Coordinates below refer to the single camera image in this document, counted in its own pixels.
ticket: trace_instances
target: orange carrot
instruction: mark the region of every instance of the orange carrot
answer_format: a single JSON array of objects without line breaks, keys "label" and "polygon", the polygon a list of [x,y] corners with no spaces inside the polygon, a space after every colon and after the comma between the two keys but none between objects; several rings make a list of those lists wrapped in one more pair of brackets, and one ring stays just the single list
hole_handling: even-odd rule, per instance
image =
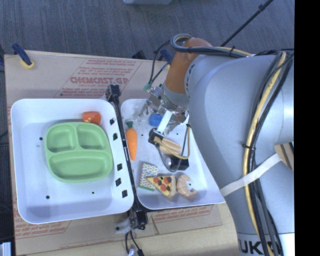
[{"label": "orange carrot", "polygon": [[132,159],[132,161],[136,160],[137,144],[138,144],[137,131],[133,128],[133,123],[134,122],[132,121],[126,122],[126,125],[129,127],[129,129],[125,133],[130,158]]}]

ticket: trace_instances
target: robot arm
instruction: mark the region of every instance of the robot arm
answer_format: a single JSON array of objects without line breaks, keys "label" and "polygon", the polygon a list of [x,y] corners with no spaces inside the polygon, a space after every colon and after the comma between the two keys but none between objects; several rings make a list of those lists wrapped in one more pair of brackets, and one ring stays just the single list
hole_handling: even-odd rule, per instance
[{"label": "robot arm", "polygon": [[[185,120],[177,117],[189,114],[220,189],[276,154],[275,145],[294,141],[293,55],[251,55],[185,34],[175,36],[171,46],[178,52],[159,107],[174,113],[167,133]],[[224,198],[240,255],[295,254],[294,172],[282,161]]]}]

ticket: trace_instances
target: gray floor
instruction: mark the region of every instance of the gray floor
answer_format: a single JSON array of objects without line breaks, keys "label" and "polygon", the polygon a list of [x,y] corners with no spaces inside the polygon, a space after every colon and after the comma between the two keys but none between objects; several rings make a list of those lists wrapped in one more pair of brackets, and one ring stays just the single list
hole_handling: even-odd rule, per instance
[{"label": "gray floor", "polygon": [[[190,34],[220,46],[258,11],[263,0],[172,0],[127,5],[123,0],[1,0],[0,44],[26,50],[147,59],[166,40]],[[294,48],[295,1],[274,0],[226,46],[258,53]],[[166,48],[172,55],[170,47]],[[0,66],[0,136],[8,130],[5,77]],[[8,138],[0,137],[0,243],[13,241]]]}]

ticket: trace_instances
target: green plate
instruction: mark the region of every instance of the green plate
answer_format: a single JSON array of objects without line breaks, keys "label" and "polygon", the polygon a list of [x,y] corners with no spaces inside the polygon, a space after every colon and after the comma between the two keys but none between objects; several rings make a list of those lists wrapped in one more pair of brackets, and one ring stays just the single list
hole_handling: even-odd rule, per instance
[{"label": "green plate", "polygon": [[114,161],[106,132],[89,122],[51,126],[45,135],[50,173],[62,182],[88,182],[107,176]]}]

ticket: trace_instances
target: toy pizza slice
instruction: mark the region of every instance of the toy pizza slice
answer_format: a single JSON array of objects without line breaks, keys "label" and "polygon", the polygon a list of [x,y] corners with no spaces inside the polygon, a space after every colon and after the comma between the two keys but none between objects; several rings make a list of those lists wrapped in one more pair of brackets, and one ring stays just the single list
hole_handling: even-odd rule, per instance
[{"label": "toy pizza slice", "polygon": [[148,176],[146,180],[150,182],[167,199],[173,200],[176,194],[175,176]]}]

